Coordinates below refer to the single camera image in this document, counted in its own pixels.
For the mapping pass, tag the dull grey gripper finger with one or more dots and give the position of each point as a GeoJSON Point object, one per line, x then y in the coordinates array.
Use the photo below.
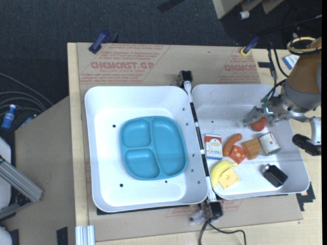
{"type": "Point", "coordinates": [274, 121]}
{"type": "Point", "coordinates": [254, 113]}

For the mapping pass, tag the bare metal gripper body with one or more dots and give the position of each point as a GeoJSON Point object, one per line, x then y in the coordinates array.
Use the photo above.
{"type": "Point", "coordinates": [279, 110]}

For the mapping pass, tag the red tomato slice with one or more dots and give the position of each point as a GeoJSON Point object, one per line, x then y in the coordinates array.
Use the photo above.
{"type": "Point", "coordinates": [259, 125]}

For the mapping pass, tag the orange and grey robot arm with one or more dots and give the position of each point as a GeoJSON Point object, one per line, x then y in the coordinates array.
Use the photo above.
{"type": "Point", "coordinates": [304, 70]}

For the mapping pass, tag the white can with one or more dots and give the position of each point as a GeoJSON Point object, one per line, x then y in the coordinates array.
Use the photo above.
{"type": "Point", "coordinates": [269, 143]}

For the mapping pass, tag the white plastic tray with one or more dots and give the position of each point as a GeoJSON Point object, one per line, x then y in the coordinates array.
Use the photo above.
{"type": "Point", "coordinates": [224, 106]}
{"type": "Point", "coordinates": [107, 162]}

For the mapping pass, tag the brown bread slice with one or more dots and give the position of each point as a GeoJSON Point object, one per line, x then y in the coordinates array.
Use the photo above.
{"type": "Point", "coordinates": [251, 148]}

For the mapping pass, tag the orange sausage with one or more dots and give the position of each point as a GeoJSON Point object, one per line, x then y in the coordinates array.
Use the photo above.
{"type": "Point", "coordinates": [231, 143]}

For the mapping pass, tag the red cube with yellow star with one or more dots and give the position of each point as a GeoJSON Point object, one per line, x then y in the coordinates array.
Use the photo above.
{"type": "Point", "coordinates": [238, 155]}

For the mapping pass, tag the blue and white packet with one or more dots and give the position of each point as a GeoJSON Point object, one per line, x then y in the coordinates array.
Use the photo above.
{"type": "Point", "coordinates": [290, 61]}

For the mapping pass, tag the white and red carton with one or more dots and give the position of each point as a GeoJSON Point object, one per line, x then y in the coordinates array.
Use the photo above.
{"type": "Point", "coordinates": [213, 147]}

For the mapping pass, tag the black bottle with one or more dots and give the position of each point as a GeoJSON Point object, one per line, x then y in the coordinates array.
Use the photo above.
{"type": "Point", "coordinates": [275, 175]}

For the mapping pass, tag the thin black and white rod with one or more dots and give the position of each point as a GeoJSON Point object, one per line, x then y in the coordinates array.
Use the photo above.
{"type": "Point", "coordinates": [197, 126]}

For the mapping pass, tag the yellow banana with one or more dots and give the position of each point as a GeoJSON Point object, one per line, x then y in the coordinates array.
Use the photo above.
{"type": "Point", "coordinates": [218, 170]}

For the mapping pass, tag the yellow cheese wedge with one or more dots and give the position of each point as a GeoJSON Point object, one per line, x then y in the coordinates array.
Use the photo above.
{"type": "Point", "coordinates": [229, 179]}

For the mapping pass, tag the blue divided plate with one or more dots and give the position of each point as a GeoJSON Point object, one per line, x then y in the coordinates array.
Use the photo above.
{"type": "Point", "coordinates": [153, 147]}

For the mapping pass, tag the brown cardboard board, red print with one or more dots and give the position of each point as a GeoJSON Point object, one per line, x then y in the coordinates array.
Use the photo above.
{"type": "Point", "coordinates": [153, 60]}

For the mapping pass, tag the blue plastic bottle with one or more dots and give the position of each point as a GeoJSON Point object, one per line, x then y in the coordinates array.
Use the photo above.
{"type": "Point", "coordinates": [8, 117]}

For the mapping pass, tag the black cylinder on white bracket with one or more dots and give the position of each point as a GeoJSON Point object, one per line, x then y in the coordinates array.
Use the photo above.
{"type": "Point", "coordinates": [305, 142]}

